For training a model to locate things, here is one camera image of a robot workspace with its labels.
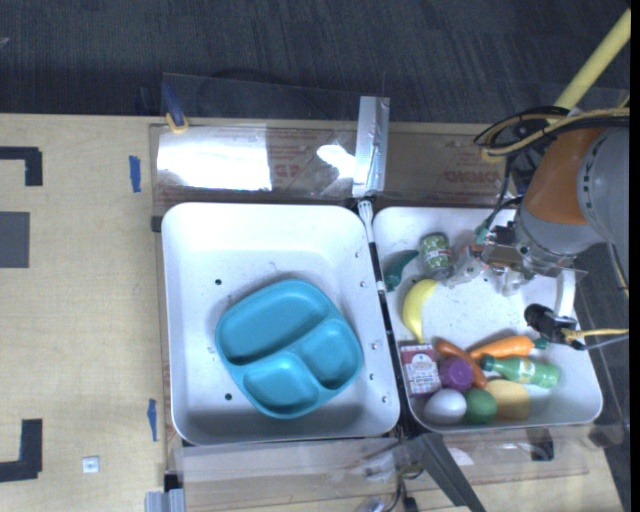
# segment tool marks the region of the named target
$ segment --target green bottle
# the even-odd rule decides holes
[[[480,367],[496,371],[506,379],[520,384],[535,384],[541,388],[552,388],[558,383],[560,370],[550,363],[533,362],[527,357],[505,357],[497,359],[484,355]]]

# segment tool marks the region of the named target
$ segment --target green can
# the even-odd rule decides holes
[[[420,240],[420,255],[427,279],[444,281],[453,275],[453,254],[444,233],[431,233]]]

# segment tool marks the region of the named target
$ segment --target green ball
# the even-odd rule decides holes
[[[467,402],[467,412],[464,418],[473,424],[489,423],[498,413],[498,402],[491,393],[480,388],[471,388],[464,393]]]

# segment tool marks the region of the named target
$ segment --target yellow banana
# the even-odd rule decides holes
[[[402,305],[402,321],[420,343],[424,343],[422,337],[422,305],[433,295],[438,286],[438,281],[423,279],[414,284]]]

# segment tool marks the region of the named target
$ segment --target orange carrot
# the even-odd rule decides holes
[[[473,385],[476,386],[477,388],[483,388],[483,389],[487,387],[487,384],[489,383],[489,379],[487,379],[487,376],[482,371],[482,368],[480,368],[480,366],[478,366],[478,363],[476,363],[471,358],[471,356],[467,354],[464,350],[462,350],[460,347],[457,347],[453,343],[443,340],[436,343],[436,350],[440,355],[444,357],[458,356],[464,359],[467,363],[469,363],[469,365],[471,366],[471,369],[473,370]]]
[[[498,341],[493,341],[488,345],[476,348],[469,352],[469,355],[478,360],[483,355],[489,355],[497,358],[521,356],[526,357],[533,348],[545,348],[546,340],[538,339],[532,341],[527,336],[509,336]]]

